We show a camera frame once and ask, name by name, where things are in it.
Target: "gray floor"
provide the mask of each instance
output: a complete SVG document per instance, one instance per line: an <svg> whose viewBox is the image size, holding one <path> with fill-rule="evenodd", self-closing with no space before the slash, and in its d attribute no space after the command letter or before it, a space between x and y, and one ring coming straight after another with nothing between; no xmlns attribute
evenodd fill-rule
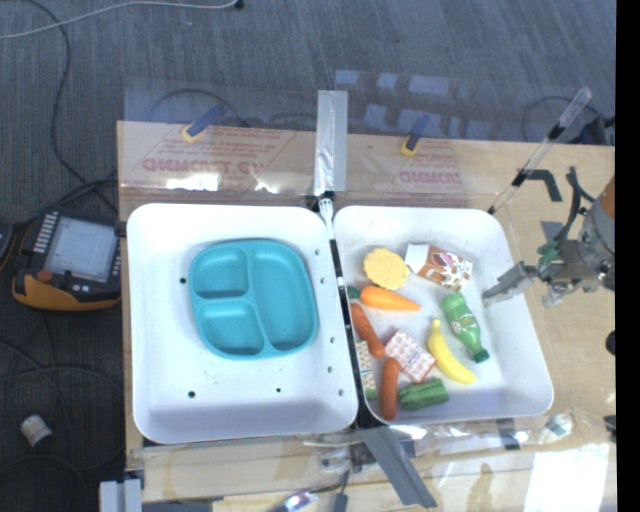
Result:
<svg viewBox="0 0 640 512"><path fill-rule="evenodd" d="M118 120L193 119L216 102L232 106L230 123L311 130L317 91L343 89L352 132L405 133L427 113L431 137L532 142L582 87L593 99L563 141L615 116L613 0L130 5L4 37L117 4L0 2L0 221L22 228L83 183L113 177ZM614 136L608 128L605 143ZM115 218L115 186L98 191L67 206ZM75 366L121 384L121 311L30 310L10 286L8 264L0 274L0 510L97 510L98 483L122 478L118 389L88 373L15 376L36 364ZM18 429L33 412L56 441L38 457Z"/></svg>

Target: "white tray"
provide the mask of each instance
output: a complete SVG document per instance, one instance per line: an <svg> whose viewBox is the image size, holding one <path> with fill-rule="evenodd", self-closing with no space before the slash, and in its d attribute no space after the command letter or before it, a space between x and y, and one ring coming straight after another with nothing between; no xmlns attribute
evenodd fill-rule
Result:
<svg viewBox="0 0 640 512"><path fill-rule="evenodd" d="M426 345L431 321L440 318L451 351L476 374L477 382L465 386L443 377L438 369L429 376L442 377L449 402L419 411L398 408L394 424L430 424L449 421L535 416L553 401L553 387L531 315L522 295L482 305L481 294L513 266L504 231L491 215L480 210L349 206L338 211L334 230L342 270L348 285L370 284L362 269L364 256L375 247L386 247L404 257L407 245L432 244L473 263L471 280L462 289L482 332L490 359L475 364L464 345L454 338L440 309L450 290L414 274L397 290L422 305L417 313L393 313L366 308L378 336L386 341L396 328ZM379 386L381 364L373 359ZM381 421L378 400L368 402Z"/></svg>
<svg viewBox="0 0 640 512"><path fill-rule="evenodd" d="M214 243L271 238L297 250L319 310L303 350L221 358L201 341L187 278ZM349 426L358 402L327 232L303 208L149 204L127 224L133 415L158 443L323 433Z"/></svg>

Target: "sausage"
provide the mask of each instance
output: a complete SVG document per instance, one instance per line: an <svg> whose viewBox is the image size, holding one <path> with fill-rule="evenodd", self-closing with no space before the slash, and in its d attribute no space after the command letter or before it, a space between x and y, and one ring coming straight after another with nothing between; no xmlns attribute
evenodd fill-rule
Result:
<svg viewBox="0 0 640 512"><path fill-rule="evenodd" d="M380 386L380 410L382 416L387 420L392 420L398 412L398 375L400 374L400 363L390 357L384 363L382 369L382 385Z"/></svg>
<svg viewBox="0 0 640 512"><path fill-rule="evenodd" d="M353 319L353 326L358 333L358 336L367 342L369 353L376 359L380 359L384 356L384 343L378 338L378 335L373 330L373 326L369 322L364 309L357 303L351 304L351 318Z"/></svg>

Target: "wooden table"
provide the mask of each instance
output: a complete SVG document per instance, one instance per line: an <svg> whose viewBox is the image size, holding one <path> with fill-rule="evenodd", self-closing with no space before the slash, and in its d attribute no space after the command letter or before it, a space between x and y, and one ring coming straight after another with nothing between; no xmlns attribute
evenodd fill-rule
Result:
<svg viewBox="0 0 640 512"><path fill-rule="evenodd" d="M305 204L313 174L313 133L217 127L194 148L180 143L181 128L119 124L121 221L141 204L157 201ZM225 146L225 141L232 144ZM423 140L416 157L407 159L399 154L401 142L396 137L348 136L348 192L337 195L337 208L358 203L486 210L536 147ZM536 249L545 242L541 222L566 221L569 166L577 169L582 188L597 196L615 174L615 148L557 144L543 166L555 177L563 201L552 202L542 181L527 181L496 213L514 261L535 264ZM184 185L185 173L196 170L217 176L216 194L198 191L197 184L193 191L167 188L172 179L182 179ZM570 238L580 225L578 218ZM212 510L257 512L282 504L296 490L339 482L344 468L332 471L322 463L340 459L339 443L265 438L145 445L132 415L126 243L122 252L127 469L143 470L138 473L144 477L143 500L224 497L212 502ZM553 405L543 417L514 420L522 435L519 450L496 446L495 422L431 428L432 438L416 445L421 454L412 460L436 498L438 511L533 510L536 504L537 510L544 510L544 505L566 499L576 507L588 505L582 510L598 510L600 502L617 508L616 444L609 440L603 421L616 413L615 357L604 345L615 329L615 295L604 289L579 291L559 306L544 309L540 300L545 293L546 287L537 282L525 298L552 378ZM575 421L572 433L555 442L541 441L537 436L546 421L565 413ZM455 429L467 434L464 442L452 438ZM375 463L352 471L346 494L350 512L407 508ZM319 496L307 509L332 510L334 493Z"/></svg>

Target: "green bottle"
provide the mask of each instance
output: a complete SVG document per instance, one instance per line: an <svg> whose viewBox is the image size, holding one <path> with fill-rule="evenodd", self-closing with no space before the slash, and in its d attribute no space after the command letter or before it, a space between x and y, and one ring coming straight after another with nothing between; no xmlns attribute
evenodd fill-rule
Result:
<svg viewBox="0 0 640 512"><path fill-rule="evenodd" d="M480 326L467 301L460 292L447 295L440 302L447 321L458 338L471 351L473 360L481 363L489 359L489 352L480 343Z"/></svg>

